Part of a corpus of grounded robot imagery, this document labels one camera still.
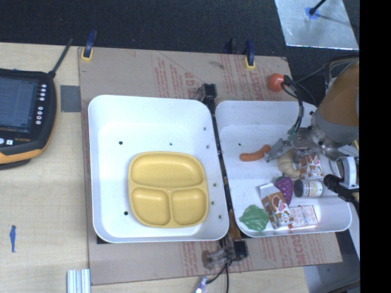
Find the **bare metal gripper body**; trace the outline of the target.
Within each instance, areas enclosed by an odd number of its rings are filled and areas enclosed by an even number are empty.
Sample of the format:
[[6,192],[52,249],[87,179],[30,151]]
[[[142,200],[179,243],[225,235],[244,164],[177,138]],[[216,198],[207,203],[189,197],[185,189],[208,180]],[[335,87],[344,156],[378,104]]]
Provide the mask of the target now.
[[333,141],[315,126],[299,128],[293,140],[290,142],[293,150],[301,154],[322,154],[332,161],[348,157],[349,153],[341,150],[341,143]]

